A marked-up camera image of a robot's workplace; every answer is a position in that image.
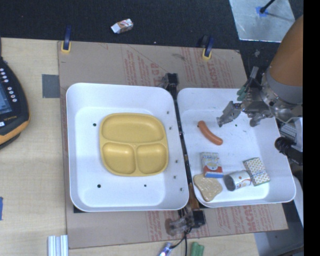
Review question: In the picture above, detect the white plastic tray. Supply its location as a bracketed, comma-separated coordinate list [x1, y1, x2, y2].
[66, 82, 190, 213]
[176, 87, 297, 209]

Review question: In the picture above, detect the green ridged object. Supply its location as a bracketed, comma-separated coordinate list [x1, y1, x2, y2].
[189, 241, 205, 256]

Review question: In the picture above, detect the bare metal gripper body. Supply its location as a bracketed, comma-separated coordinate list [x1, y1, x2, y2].
[241, 88, 303, 123]

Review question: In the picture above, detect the small orange and white carton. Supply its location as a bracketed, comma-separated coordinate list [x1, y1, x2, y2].
[110, 18, 134, 35]

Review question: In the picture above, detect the yellow divided plate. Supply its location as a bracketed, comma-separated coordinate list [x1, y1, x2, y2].
[98, 112, 170, 177]

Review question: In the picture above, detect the small white can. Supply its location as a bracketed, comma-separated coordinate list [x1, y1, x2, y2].
[222, 169, 253, 192]

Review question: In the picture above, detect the yellow patterned carton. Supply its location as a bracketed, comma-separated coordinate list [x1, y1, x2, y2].
[242, 157, 271, 187]

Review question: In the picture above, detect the tan toy bread slice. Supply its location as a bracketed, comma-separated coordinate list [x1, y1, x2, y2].
[193, 173, 224, 203]

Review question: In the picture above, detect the white red blue carton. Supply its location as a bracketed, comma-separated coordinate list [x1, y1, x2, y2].
[199, 151, 225, 179]

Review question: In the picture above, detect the brown cardboard board red print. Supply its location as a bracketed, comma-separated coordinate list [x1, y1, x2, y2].
[57, 41, 289, 250]

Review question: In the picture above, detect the orange toy sausage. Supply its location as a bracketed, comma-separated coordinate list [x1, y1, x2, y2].
[197, 120, 224, 146]

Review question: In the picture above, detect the black cylinder on white bracket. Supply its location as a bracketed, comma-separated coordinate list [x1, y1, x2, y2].
[274, 117, 304, 166]

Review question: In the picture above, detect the black block with thin wires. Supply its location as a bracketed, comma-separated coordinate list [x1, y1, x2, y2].
[186, 209, 206, 228]
[162, 73, 180, 90]

